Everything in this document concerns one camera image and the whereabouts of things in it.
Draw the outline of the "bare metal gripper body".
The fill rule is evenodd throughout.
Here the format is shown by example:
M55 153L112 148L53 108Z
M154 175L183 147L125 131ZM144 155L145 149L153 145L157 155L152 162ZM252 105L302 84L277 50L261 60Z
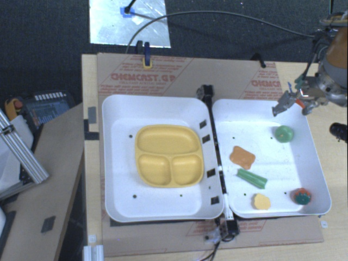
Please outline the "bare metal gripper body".
M337 84L329 76L313 76L295 80L296 97L306 107L318 107L333 103L347 107L347 89Z

